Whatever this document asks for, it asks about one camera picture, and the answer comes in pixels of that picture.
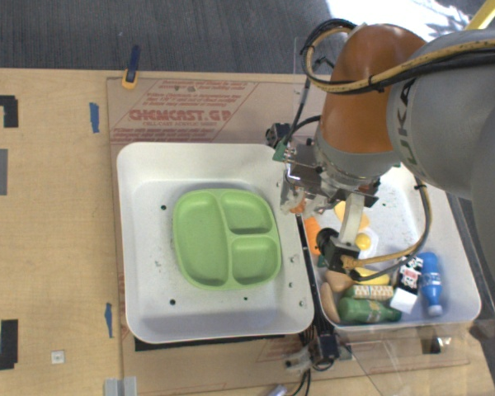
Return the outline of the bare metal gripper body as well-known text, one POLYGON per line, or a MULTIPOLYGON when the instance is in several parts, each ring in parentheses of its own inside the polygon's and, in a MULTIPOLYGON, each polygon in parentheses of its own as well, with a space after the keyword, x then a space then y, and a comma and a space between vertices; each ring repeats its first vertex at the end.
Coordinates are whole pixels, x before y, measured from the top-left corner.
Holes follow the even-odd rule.
POLYGON ((378 200, 380 177, 352 172, 351 162, 358 159, 355 154, 329 148, 323 140, 297 144, 285 151, 284 181, 302 187, 306 202, 321 195, 337 205, 358 195, 364 198, 366 207, 371 207, 378 200))

